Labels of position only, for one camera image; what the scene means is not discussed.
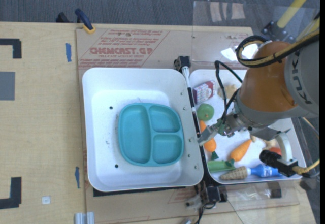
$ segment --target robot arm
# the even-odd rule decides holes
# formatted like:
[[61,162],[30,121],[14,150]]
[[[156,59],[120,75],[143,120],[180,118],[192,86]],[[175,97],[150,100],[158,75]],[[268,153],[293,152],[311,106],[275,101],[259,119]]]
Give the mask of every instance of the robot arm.
[[[256,42],[262,44],[254,59],[243,59],[243,49]],[[260,159],[291,176],[295,174],[292,167],[298,163],[292,158],[286,135],[268,126],[284,118],[319,116],[319,31],[293,44],[249,37],[236,53],[238,61],[249,69],[234,97],[234,108],[225,118],[208,126],[198,142],[203,145],[216,134],[230,137],[241,129],[267,141],[276,138],[283,157],[274,158],[275,163],[271,163],[269,158],[275,155],[264,151]]]

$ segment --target blue bottle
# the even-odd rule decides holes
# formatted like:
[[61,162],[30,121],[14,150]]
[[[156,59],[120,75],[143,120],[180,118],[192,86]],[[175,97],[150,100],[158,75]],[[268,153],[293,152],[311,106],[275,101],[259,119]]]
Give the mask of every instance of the blue bottle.
[[247,167],[247,172],[248,175],[253,174],[261,178],[271,176],[282,176],[282,174],[278,172],[278,169],[263,164],[259,164],[254,168]]

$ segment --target black tape corner marker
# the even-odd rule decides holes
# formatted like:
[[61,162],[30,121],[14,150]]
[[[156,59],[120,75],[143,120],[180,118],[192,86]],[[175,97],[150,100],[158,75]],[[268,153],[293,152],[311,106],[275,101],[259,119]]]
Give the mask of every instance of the black tape corner marker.
[[0,199],[0,209],[18,208],[21,204],[21,177],[11,177],[10,196]]
[[0,39],[0,45],[12,45],[12,58],[21,59],[21,41],[19,39]]

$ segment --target white tray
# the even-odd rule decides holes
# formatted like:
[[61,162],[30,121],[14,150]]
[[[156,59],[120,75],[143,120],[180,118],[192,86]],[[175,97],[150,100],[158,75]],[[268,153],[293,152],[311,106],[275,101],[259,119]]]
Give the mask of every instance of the white tray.
[[[235,72],[243,79],[246,73],[246,70],[235,70]],[[235,84],[237,88],[241,86],[241,83],[238,81],[235,76],[229,72],[228,70],[220,70],[220,78],[224,86]],[[213,80],[216,83],[216,93],[215,95],[210,98],[209,100],[205,101],[204,103],[210,104],[214,107],[215,113],[212,119],[209,121],[206,121],[206,125],[212,125],[217,122],[217,119],[219,119],[222,116],[222,113],[224,111],[224,104],[222,98],[217,94],[218,90],[220,89],[219,84],[216,79],[215,70],[196,70],[191,73],[189,81],[192,88],[195,88],[202,83]],[[299,166],[305,167],[306,163],[303,157],[303,153],[301,151],[296,131],[293,126],[291,119],[282,119],[277,121],[275,124],[270,126],[271,128],[275,130],[281,130],[285,131],[287,129],[290,129],[290,131],[287,133],[288,138],[291,143],[292,147],[292,155],[294,158],[298,160]],[[221,135],[215,136],[215,141],[217,143],[217,149],[216,153],[218,154],[219,158],[217,160],[224,160],[227,161],[229,159],[230,152],[236,148],[238,145],[240,145],[243,141],[249,139],[249,132],[236,132],[235,135],[232,137],[224,137]],[[257,138],[257,141],[255,143],[251,143],[249,146],[249,149],[246,153],[246,155],[239,161],[235,162],[235,167],[238,168],[240,166],[247,166],[247,167],[255,167],[258,164],[261,163],[259,160],[259,154],[261,153],[262,149],[265,147],[265,142],[261,139]],[[205,152],[206,160],[211,160],[210,153]],[[221,180],[219,177],[221,174],[226,173],[226,171],[223,172],[216,172],[216,173],[210,173],[212,178],[217,181],[220,184],[239,184],[239,183],[251,183],[251,182],[263,182],[263,181],[279,181],[279,180],[295,180],[300,179],[302,176],[300,175],[293,175],[291,177],[285,177],[285,176],[276,176],[276,177],[267,177],[267,178],[260,178],[255,175],[250,175],[247,178],[243,180]]]
[[[172,69],[93,68],[82,78],[88,178],[100,191],[193,186],[203,178],[187,86]],[[131,103],[173,108],[183,126],[184,153],[169,166],[136,166],[120,152],[118,116]]]

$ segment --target toy carrot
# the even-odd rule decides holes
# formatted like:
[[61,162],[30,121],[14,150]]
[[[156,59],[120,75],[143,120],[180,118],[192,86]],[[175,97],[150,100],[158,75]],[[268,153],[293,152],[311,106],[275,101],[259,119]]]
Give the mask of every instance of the toy carrot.
[[236,147],[231,153],[230,153],[230,158],[234,159],[236,162],[240,161],[244,155],[246,154],[249,145],[251,144],[252,140],[248,139],[238,147]]
[[[200,120],[200,130],[201,130],[201,132],[203,132],[206,127],[207,126],[205,125],[204,121]],[[215,152],[215,149],[217,149],[217,143],[216,143],[214,138],[211,138],[208,142],[205,142],[203,146],[208,152],[211,153],[211,159],[212,160],[216,160],[216,159],[219,158],[219,156]]]

